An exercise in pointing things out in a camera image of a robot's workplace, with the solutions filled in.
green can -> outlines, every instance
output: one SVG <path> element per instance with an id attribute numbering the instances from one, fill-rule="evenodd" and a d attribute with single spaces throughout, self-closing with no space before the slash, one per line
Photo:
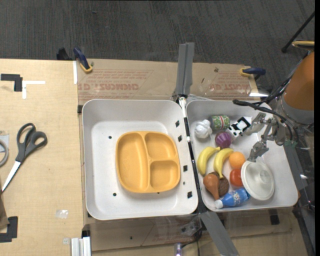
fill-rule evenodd
<path id="1" fill-rule="evenodd" d="M 227 129 L 230 126 L 230 119 L 227 115 L 213 115 L 209 121 L 213 130 Z"/>

red tomato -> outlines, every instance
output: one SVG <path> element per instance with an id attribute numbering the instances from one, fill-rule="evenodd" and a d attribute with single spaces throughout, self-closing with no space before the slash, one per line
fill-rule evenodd
<path id="1" fill-rule="evenodd" d="M 243 187 L 244 184 L 241 180 L 241 169 L 233 169 L 230 172 L 230 183 L 237 187 Z"/>

black scissors handle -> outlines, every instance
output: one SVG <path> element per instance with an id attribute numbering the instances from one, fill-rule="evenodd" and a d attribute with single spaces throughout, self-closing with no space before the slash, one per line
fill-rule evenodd
<path id="1" fill-rule="evenodd" d="M 24 141 L 20 142 L 21 134 L 27 127 L 31 127 L 31 129 L 25 135 Z M 37 139 L 40 138 L 43 140 L 36 144 Z M 29 122 L 23 125 L 18 131 L 16 142 L 18 145 L 18 155 L 16 156 L 15 160 L 22 163 L 33 151 L 45 146 L 48 143 L 48 138 L 44 132 L 36 131 L 35 125 Z"/>

yellow plate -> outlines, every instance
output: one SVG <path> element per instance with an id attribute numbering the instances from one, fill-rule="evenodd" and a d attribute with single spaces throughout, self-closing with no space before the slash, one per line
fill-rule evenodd
<path id="1" fill-rule="evenodd" d="M 176 144 L 162 132 L 123 134 L 116 143 L 115 164 L 121 185 L 131 192 L 168 191 L 180 181 Z"/>

yellow banana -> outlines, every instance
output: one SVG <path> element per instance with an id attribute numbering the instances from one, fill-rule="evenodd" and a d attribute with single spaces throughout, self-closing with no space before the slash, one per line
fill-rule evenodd
<path id="1" fill-rule="evenodd" d="M 207 169 L 207 162 L 208 159 L 217 151 L 220 150 L 220 147 L 212 147 L 207 146 L 204 150 L 201 151 L 197 161 L 196 161 L 196 167 L 199 171 L 199 173 L 204 176 L 206 175 L 206 169 Z"/>
<path id="2" fill-rule="evenodd" d="M 213 169 L 219 174 L 220 179 L 223 178 L 222 167 L 224 166 L 224 162 L 233 151 L 233 148 L 230 147 L 223 148 L 216 154 L 213 160 Z"/>

